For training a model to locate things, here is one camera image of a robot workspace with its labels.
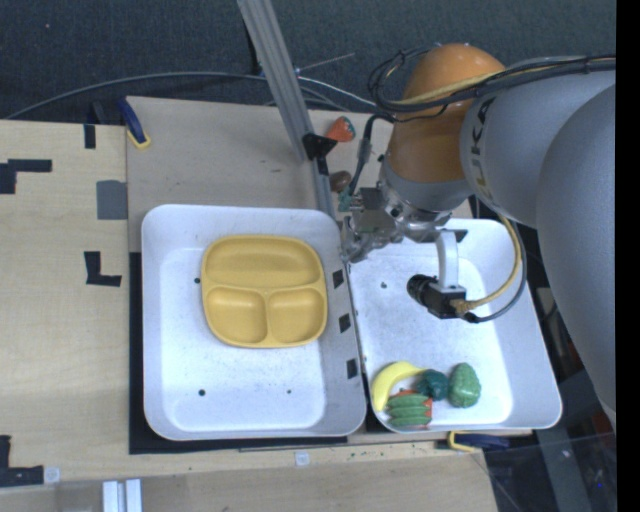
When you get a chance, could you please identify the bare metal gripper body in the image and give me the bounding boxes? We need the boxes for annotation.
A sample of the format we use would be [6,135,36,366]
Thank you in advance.
[348,186,453,247]

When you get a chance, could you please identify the yellow divided plate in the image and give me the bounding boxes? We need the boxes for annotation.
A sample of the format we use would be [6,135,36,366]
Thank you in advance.
[200,234,330,350]

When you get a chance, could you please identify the red toy strawberry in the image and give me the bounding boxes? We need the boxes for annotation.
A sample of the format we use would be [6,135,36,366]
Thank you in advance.
[326,115,357,144]

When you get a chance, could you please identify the white plastic tray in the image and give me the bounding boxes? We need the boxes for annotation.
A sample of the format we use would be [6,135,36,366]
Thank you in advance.
[140,203,369,442]
[343,217,564,434]

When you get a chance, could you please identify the yellow banana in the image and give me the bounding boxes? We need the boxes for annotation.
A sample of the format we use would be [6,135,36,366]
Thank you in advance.
[370,360,427,414]

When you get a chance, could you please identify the dark green broccoli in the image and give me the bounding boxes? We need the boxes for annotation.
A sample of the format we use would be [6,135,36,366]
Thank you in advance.
[414,369,451,402]

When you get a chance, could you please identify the pale wood board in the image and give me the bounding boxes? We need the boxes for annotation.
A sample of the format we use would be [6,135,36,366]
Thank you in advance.
[125,95,534,456]

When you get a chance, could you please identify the light green grapes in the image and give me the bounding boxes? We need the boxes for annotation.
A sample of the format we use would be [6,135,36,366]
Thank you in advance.
[445,362,483,409]

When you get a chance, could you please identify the green and orange toy vegetable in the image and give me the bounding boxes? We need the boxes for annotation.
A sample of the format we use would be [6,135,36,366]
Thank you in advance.
[385,389,435,432]

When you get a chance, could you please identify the black cylinder on white bracket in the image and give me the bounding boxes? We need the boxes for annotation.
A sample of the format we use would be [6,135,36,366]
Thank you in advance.
[406,228,472,320]

